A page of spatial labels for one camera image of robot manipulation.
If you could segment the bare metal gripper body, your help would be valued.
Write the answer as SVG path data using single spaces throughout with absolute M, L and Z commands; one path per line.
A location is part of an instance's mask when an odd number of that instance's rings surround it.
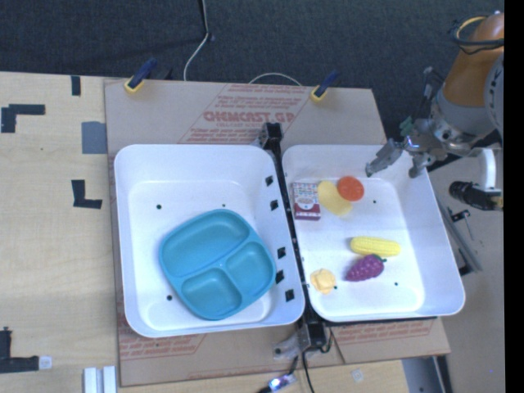
M 447 155 L 465 156 L 479 141 L 479 137 L 463 133 L 457 127 L 439 118 L 409 116 L 404 121 L 404 149 L 412 154 L 444 159 Z

